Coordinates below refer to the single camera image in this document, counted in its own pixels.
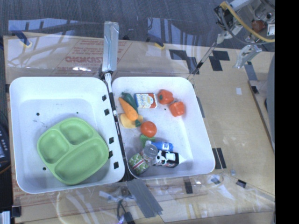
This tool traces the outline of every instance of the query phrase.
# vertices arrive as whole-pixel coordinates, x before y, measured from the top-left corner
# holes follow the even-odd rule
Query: white plastic container
[[[185,114],[173,117],[168,105],[158,103],[157,108],[138,109],[144,121],[152,121],[157,126],[156,140],[164,140],[174,145],[185,162],[175,168],[150,167],[140,176],[141,179],[182,177],[208,174],[214,170],[215,159],[199,104],[192,84],[182,77],[119,77],[112,83],[117,113],[124,113],[118,97],[122,92],[155,93],[161,89],[173,93],[176,101],[183,101]],[[127,160],[142,150],[140,128],[127,129],[120,124],[121,136]]]
[[[125,173],[118,133],[105,83],[92,77],[21,77],[10,85],[10,104],[17,183],[37,194],[118,182]],[[79,117],[108,144],[113,156],[77,185],[60,182],[37,152],[39,137],[60,121]]]

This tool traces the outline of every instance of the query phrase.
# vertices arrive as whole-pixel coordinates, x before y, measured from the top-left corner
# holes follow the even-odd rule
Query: robotic end effector
[[[275,0],[225,1],[214,11],[218,18],[217,24],[222,28],[216,42],[220,44],[224,39],[235,38],[246,45],[234,68],[241,68],[261,52],[258,45],[275,41]],[[247,31],[244,40],[236,36],[243,28]]]

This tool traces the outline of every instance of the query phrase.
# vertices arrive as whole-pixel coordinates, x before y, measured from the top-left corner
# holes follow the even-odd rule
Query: red tomato
[[[157,133],[156,125],[151,121],[145,121],[140,126],[141,133],[147,137],[154,137]]]

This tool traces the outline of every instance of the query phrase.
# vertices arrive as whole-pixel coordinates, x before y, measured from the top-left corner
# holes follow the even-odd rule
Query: toy tomato
[[[165,104],[171,103],[174,100],[174,98],[173,98],[172,93],[170,91],[161,90],[158,93],[158,100],[159,100],[160,104],[165,105]]]
[[[151,121],[145,121],[140,126],[140,131],[147,137],[154,137],[157,133],[156,125]]]
[[[172,103],[169,106],[169,109],[174,117],[183,115],[185,113],[185,107],[182,101]]]

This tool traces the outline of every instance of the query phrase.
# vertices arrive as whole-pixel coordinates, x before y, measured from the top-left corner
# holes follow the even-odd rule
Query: floor
[[[121,72],[126,73],[122,65],[128,67],[129,63],[142,61],[146,66],[151,65],[154,60],[155,64],[166,62],[176,69],[179,67],[178,73],[188,77],[190,71],[194,69],[221,31],[215,24],[216,17],[213,8],[224,0],[0,1],[2,1],[0,12],[5,18],[0,23],[1,36],[10,35],[12,25],[30,32],[38,32],[41,30],[40,19],[43,18],[46,21],[43,23],[43,31],[55,33],[56,31],[51,30],[53,28],[51,24],[81,21],[79,26],[76,24],[75,29],[71,29],[71,34],[64,31],[62,34],[81,35],[83,33],[90,37],[102,37],[103,29],[99,29],[99,24],[104,21],[117,21],[120,24],[120,38],[125,38],[123,42],[128,48],[119,63],[118,75]],[[73,25],[68,24],[67,30],[70,30],[69,28]],[[157,49],[146,42],[149,38],[151,41],[162,41],[165,49]],[[134,217],[138,217],[136,223],[176,223],[175,221],[198,218],[202,223],[224,223],[223,219],[218,216],[225,217],[230,222],[238,219],[243,220],[244,223],[270,222],[273,200],[275,200],[275,168],[269,135],[269,117],[264,101],[268,69],[275,48],[274,44],[264,45],[263,52],[257,55],[251,63],[246,64],[243,69],[232,69],[238,51],[242,47],[243,44],[233,39],[225,40],[191,80],[199,99],[214,152],[215,170],[203,179],[191,179],[194,197],[188,196],[185,193],[186,190],[175,193],[174,189],[161,195],[161,190],[157,188],[157,185],[148,181],[147,185],[152,188],[152,192],[161,203],[164,214],[155,218],[140,218],[138,207],[128,200],[127,207]],[[10,81],[7,76],[5,81],[7,70],[5,71],[4,64],[4,52],[1,52],[1,123],[8,126],[7,119],[10,117],[6,84]],[[215,177],[221,180],[219,186],[218,182],[215,182]],[[199,190],[196,189],[198,188],[197,182],[202,184]],[[232,195],[231,197],[225,196],[227,190]],[[47,208],[49,212],[47,214],[40,212],[40,218],[45,219],[43,223],[68,223],[72,222],[72,218],[78,218],[78,220],[83,218],[86,223],[90,222],[87,220],[103,221],[107,220],[106,215],[112,216],[115,211],[115,205],[112,205],[108,210],[99,212],[93,210],[95,216],[92,214],[88,217],[75,215],[80,208],[78,206],[74,208],[74,202],[72,202],[69,208],[66,205],[65,210],[59,211],[60,217],[57,218],[55,202],[51,201],[47,204],[42,197],[24,195],[18,189],[14,191],[15,197],[19,198],[17,200],[23,203],[22,216],[16,219],[19,223],[35,223],[32,213],[40,212],[39,209],[44,208]],[[88,195],[88,192],[85,193],[83,190],[83,196],[88,200],[85,203],[93,206],[96,201]],[[214,198],[222,201],[216,203]],[[40,202],[41,206],[31,205],[30,203],[32,201],[34,203],[34,200]],[[71,202],[64,195],[60,200],[61,203]],[[176,215],[168,209],[168,206],[180,207],[185,210],[185,215]]]

